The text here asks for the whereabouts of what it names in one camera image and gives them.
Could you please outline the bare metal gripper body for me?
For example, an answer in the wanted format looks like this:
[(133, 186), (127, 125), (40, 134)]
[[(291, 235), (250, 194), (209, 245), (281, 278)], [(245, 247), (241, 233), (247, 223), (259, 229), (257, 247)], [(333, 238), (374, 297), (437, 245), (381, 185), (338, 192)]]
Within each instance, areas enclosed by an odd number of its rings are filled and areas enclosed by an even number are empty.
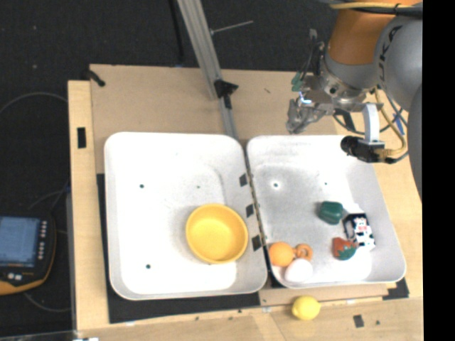
[(337, 109), (361, 112), (366, 98), (365, 90), (357, 89), (333, 75), (309, 75), (301, 84), (303, 108), (319, 115), (332, 115)]

